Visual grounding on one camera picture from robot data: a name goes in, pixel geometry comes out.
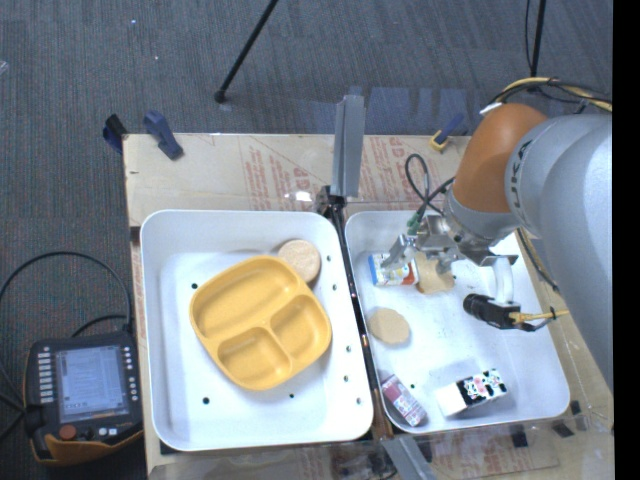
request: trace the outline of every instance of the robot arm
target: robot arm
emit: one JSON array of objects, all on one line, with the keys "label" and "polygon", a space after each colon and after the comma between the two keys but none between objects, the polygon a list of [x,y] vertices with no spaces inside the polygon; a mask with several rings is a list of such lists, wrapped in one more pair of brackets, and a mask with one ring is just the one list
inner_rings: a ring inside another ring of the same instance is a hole
[{"label": "robot arm", "polygon": [[[545,266],[613,392],[611,191],[610,114],[547,119],[529,106],[502,104],[471,137],[443,215],[425,216],[415,237],[396,242],[388,265],[420,250],[438,258],[440,271],[466,258],[498,276],[505,258],[490,248],[524,227],[542,241]],[[481,312],[491,312],[480,299],[465,301],[465,309],[484,319]]]}]

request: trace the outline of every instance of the cable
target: cable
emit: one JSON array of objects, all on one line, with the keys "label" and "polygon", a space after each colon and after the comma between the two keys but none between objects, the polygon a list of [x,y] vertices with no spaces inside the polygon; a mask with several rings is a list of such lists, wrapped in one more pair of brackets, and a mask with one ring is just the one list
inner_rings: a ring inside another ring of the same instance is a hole
[{"label": "cable", "polygon": [[[118,276],[118,274],[116,273],[115,270],[113,270],[109,265],[107,265],[106,263],[104,263],[103,261],[89,255],[89,254],[85,254],[82,252],[77,252],[77,251],[51,251],[51,252],[46,252],[43,254],[39,254],[38,256],[35,256],[33,258],[31,258],[30,260],[27,260],[26,262],[24,262],[22,265],[20,265],[18,268],[16,268],[10,275],[9,277],[4,281],[4,283],[2,284],[2,287],[0,287],[0,302],[2,301],[2,296],[4,295],[5,291],[7,290],[9,283],[11,283],[11,281],[20,273],[22,272],[25,268],[27,268],[29,265],[40,261],[44,258],[49,258],[51,256],[79,256],[81,258],[85,258],[88,259],[90,261],[93,261],[94,263],[97,263],[98,265],[104,267],[106,270],[109,271],[109,273],[115,278],[115,280],[118,282],[120,288],[122,289],[125,298],[126,298],[126,308],[127,308],[127,312],[125,314],[109,314],[109,315],[103,315],[100,316],[98,318],[94,318],[93,320],[90,320],[89,322],[85,323],[84,325],[82,325],[80,328],[78,328],[73,334],[72,337],[76,337],[78,336],[82,331],[84,331],[85,329],[87,329],[88,327],[101,322],[103,320],[109,320],[109,319],[113,319],[113,318],[125,318],[126,319],[126,323],[123,326],[123,331],[128,332],[129,334],[133,334],[133,308],[132,308],[132,304],[131,304],[131,297],[129,296],[129,291],[127,290],[127,287],[125,286],[124,282],[122,281],[122,279],[120,278],[120,276]],[[16,416],[16,418],[5,427],[4,430],[2,430],[2,432],[0,432],[0,442],[9,434],[9,432],[11,432],[11,430],[18,424],[18,422],[22,419],[22,417],[25,414],[25,410],[24,410],[24,400],[22,399],[22,394],[20,393],[20,391],[16,388],[16,386],[14,385],[14,383],[11,381],[11,379],[9,378],[9,375],[7,374],[6,369],[4,368],[4,365],[2,364],[2,361],[0,361],[0,373],[2,373],[2,376],[4,377],[5,381],[8,383],[9,387],[11,388],[13,394],[17,397],[17,399],[19,400],[19,402],[16,402],[16,400],[13,400],[12,398],[8,397],[7,395],[0,393],[0,400],[2,400],[3,402],[5,402],[7,405],[11,406],[12,408],[19,410],[20,414],[18,414]]]},{"label": "cable", "polygon": [[[593,89],[589,89],[578,84],[563,82],[559,78],[555,77],[530,77],[517,80],[502,89],[502,91],[489,102],[489,105],[506,103],[507,99],[516,93],[532,88],[540,89],[543,87],[554,88],[576,98],[580,98],[578,103],[586,102],[600,108],[601,110],[613,112],[613,102],[611,100],[594,94],[599,91],[594,91]],[[556,99],[551,95],[545,94],[545,96]]]},{"label": "cable", "polygon": [[[418,189],[418,187],[413,181],[411,173],[409,172],[409,164],[411,163],[411,160],[413,160],[414,158],[420,162],[420,165],[422,166],[422,171],[424,172],[424,194],[420,192],[420,190]],[[416,194],[418,194],[418,197],[422,201],[424,201],[429,195],[429,183],[430,183],[429,168],[427,167],[427,162],[425,162],[424,158],[422,158],[418,153],[412,153],[407,157],[407,160],[404,163],[404,173],[406,174],[407,180],[409,181],[409,185],[411,185],[411,188],[413,189],[413,191]]]},{"label": "cable", "polygon": [[378,480],[389,480],[394,476],[396,476],[397,474],[398,474],[398,470],[394,468],[393,471],[387,474],[387,476],[378,476]]},{"label": "cable", "polygon": [[542,277],[542,279],[549,286],[551,286],[551,289],[554,292],[559,293],[560,289],[558,288],[558,285],[553,281],[553,279],[551,279],[551,276],[547,273],[545,268],[542,266],[542,261],[540,260],[538,255],[535,254],[533,244],[531,243],[531,240],[529,240],[529,237],[524,234],[524,232],[522,231],[522,228],[518,228],[516,231],[518,233],[518,237],[520,237],[520,242],[522,243],[524,251],[527,253],[527,256],[529,256],[529,259],[531,260],[531,263],[536,269],[536,272],[538,272],[540,277]]},{"label": "cable", "polygon": [[453,181],[455,180],[455,176],[449,178],[447,181],[445,181],[444,183],[442,183],[442,185],[440,185],[438,188],[436,188],[433,192],[431,192],[431,195],[429,195],[429,197],[427,198],[427,202],[431,202],[433,201],[433,199],[436,198],[436,196],[438,196],[438,194],[444,194],[446,192],[446,188],[451,185],[453,183]]},{"label": "cable", "polygon": [[[99,260],[99,259],[97,259],[97,258],[95,258],[95,257],[93,257],[93,256],[91,256],[89,254],[85,254],[85,253],[82,253],[82,252],[77,252],[77,251],[50,251],[50,252],[45,252],[43,254],[39,254],[38,256],[35,256],[35,257],[31,258],[30,260],[27,260],[22,265],[20,265],[18,268],[16,268],[9,275],[9,277],[5,280],[5,282],[2,284],[2,287],[0,288],[0,301],[2,300],[2,296],[4,295],[4,292],[6,291],[7,287],[9,286],[9,283],[20,272],[22,272],[25,268],[27,268],[29,265],[35,263],[36,261],[40,261],[40,260],[42,260],[44,258],[49,258],[51,256],[79,256],[81,258],[86,258],[86,259],[88,259],[90,261],[93,261],[94,263],[97,263],[98,265],[100,265],[100,266],[104,267],[105,269],[107,269],[109,271],[109,273],[115,278],[115,280],[120,285],[120,288],[122,289],[122,291],[123,291],[123,293],[125,295],[125,298],[126,298],[127,314],[124,315],[124,317],[127,319],[127,323],[125,324],[123,330],[128,332],[129,334],[133,333],[133,309],[132,309],[132,306],[131,306],[131,297],[129,296],[129,291],[127,290],[127,287],[125,286],[124,282],[122,281],[120,276],[118,276],[116,271],[113,270],[109,265],[107,265],[103,261],[101,261],[101,260]],[[76,336],[77,334],[79,334],[79,332],[84,330],[87,326],[88,326],[88,324],[85,324],[78,331],[76,331],[73,334],[73,336]]]},{"label": "cable", "polygon": [[536,88],[536,94],[539,96],[542,96],[544,98],[547,98],[549,100],[553,100],[553,101],[557,101],[559,103],[566,103],[568,105],[574,105],[575,103],[579,103],[580,106],[578,107],[578,109],[576,111],[574,111],[574,114],[581,114],[584,109],[586,108],[586,103],[584,102],[584,100],[581,100],[579,102],[576,102],[575,100],[567,100],[564,98],[558,98],[557,96],[552,96],[551,94],[547,94],[544,90],[542,90],[541,87],[537,87]]}]

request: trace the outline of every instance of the yellow plate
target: yellow plate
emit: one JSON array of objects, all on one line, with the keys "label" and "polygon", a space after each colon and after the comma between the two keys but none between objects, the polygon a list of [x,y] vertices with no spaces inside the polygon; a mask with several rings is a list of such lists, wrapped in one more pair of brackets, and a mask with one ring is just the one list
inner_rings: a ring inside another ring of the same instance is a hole
[{"label": "yellow plate", "polygon": [[290,379],[331,342],[324,308],[275,256],[254,256],[209,279],[193,294],[189,317],[220,369],[252,390]]}]

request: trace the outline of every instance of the black tripod leg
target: black tripod leg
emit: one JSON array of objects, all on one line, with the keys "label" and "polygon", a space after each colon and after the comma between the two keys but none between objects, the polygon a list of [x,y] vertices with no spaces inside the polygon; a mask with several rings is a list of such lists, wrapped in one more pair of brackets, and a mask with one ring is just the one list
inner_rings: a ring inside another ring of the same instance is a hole
[{"label": "black tripod leg", "polygon": [[538,23],[536,25],[536,39],[533,44],[533,61],[531,62],[531,78],[538,72],[538,57],[540,57],[540,41],[542,39],[542,26],[544,25],[544,11],[547,0],[540,0],[538,7]]},{"label": "black tripod leg", "polygon": [[269,19],[269,16],[271,15],[271,11],[273,11],[277,3],[278,3],[278,0],[271,0],[269,2],[269,5],[267,5],[267,8],[265,9],[264,13],[262,13],[262,17],[260,18],[260,21],[258,21],[258,24],[253,29],[253,32],[251,33],[249,40],[244,45],[244,48],[242,49],[242,51],[240,52],[240,55],[238,56],[235,63],[233,64],[231,71],[229,71],[227,78],[220,86],[220,89],[218,89],[215,95],[213,96],[213,98],[218,103],[222,103],[225,100],[225,96],[224,96],[225,92],[229,88],[229,85],[231,85],[231,82],[233,81],[233,77],[236,76],[236,73],[238,72],[238,69],[240,69],[240,66],[244,61],[244,58],[249,53],[249,50],[251,50],[251,47],[253,46],[254,41],[258,38],[258,35],[260,35],[260,31],[262,30],[262,27],[264,27],[265,23]]}]

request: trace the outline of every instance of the gray carpet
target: gray carpet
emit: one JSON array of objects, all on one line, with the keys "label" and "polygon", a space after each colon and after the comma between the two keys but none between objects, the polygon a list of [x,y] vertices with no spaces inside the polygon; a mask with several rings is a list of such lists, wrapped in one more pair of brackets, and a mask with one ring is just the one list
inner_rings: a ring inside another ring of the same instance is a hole
[{"label": "gray carpet", "polygon": [[[111,114],[130,132],[156,109],[174,132],[333,133],[336,103],[362,94],[367,134],[432,134],[458,112],[455,134],[471,133],[492,97],[530,75],[527,1],[280,0],[218,104],[269,0],[0,0],[0,279],[37,254],[74,250],[131,285],[122,158],[102,138]],[[537,74],[612,98],[612,41],[613,0],[547,0]],[[549,115],[578,109],[522,99]],[[0,361],[21,385],[33,341],[122,307],[96,265],[36,263],[0,301]],[[0,403],[0,429],[14,414]],[[142,442],[67,470],[37,464],[21,424],[0,442],[3,480],[145,471]]]}]

